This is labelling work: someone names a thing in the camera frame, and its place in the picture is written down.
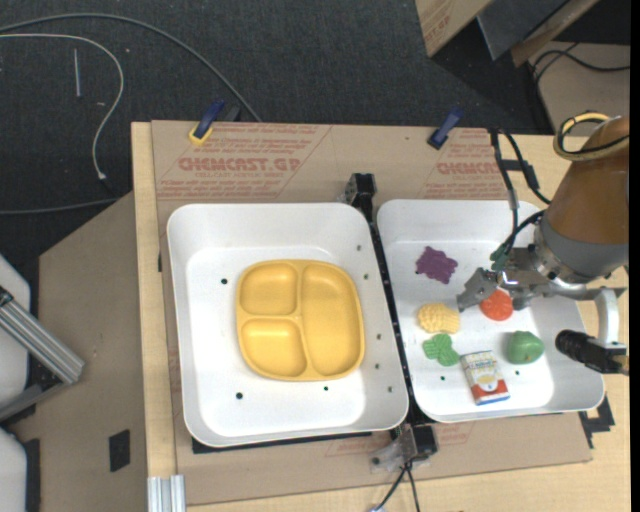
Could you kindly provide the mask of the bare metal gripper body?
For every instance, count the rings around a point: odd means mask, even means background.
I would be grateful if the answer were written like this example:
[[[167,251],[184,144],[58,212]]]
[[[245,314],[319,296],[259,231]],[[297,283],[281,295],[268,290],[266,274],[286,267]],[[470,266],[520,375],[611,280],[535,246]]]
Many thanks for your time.
[[[533,243],[526,247],[513,248],[501,271],[498,272],[499,286],[509,293],[514,287],[535,287],[539,297],[560,296],[572,300],[586,300],[587,287],[584,282],[563,280],[561,266],[554,259],[545,260]]]

